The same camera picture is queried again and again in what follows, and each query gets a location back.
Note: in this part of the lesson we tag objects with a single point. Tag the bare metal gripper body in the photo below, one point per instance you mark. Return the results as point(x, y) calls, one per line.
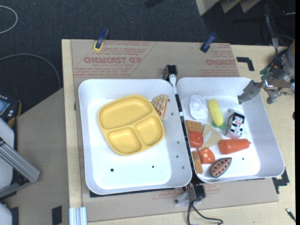
point(284, 78)

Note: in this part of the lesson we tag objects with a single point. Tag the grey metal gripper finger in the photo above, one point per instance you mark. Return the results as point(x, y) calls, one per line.
point(247, 97)
point(252, 86)

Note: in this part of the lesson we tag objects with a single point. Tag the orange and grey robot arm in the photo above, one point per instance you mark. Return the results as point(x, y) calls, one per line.
point(292, 48)

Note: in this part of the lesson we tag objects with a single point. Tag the small toy milk carton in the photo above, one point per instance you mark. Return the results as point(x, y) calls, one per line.
point(235, 124)

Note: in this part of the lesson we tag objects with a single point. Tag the yellow toy corn cob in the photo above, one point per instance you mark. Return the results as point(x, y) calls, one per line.
point(216, 112)

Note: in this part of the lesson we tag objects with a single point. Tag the white toy fried egg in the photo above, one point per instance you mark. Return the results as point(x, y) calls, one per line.
point(198, 107)

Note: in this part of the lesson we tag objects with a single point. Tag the white plastic tray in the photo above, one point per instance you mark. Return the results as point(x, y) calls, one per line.
point(131, 172)
point(264, 144)

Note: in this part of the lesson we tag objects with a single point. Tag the orange toy sausage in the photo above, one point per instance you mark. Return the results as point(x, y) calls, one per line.
point(233, 146)

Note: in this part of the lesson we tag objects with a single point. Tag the tan toy cheese wedge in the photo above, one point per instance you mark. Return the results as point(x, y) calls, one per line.
point(211, 136)

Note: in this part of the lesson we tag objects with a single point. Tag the brown toy waffle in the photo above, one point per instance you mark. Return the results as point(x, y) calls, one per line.
point(193, 126)

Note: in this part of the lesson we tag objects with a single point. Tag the red toy tomato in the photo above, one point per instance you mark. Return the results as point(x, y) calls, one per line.
point(195, 139)

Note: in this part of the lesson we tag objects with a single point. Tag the thin black and white rod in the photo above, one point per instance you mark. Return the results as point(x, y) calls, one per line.
point(178, 107)

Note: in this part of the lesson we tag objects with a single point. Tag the red wedge with yellow star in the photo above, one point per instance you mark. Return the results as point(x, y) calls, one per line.
point(206, 156)

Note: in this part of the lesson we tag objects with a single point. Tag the toy watermelon slice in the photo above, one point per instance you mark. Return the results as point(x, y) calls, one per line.
point(220, 167)

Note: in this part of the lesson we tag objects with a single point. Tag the orange-brown toy stick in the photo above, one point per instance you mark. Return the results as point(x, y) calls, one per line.
point(197, 162)

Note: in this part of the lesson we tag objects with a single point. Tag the tan toy pie slice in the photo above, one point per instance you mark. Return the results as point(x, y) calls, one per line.
point(161, 104)

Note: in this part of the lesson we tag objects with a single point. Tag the brown cardboard board red print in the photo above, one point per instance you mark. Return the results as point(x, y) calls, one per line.
point(145, 60)

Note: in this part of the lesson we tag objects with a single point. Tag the yellow divided plate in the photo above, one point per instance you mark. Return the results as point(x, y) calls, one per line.
point(130, 123)

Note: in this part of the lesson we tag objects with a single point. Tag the black pen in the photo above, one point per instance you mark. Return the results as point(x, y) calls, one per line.
point(290, 214)

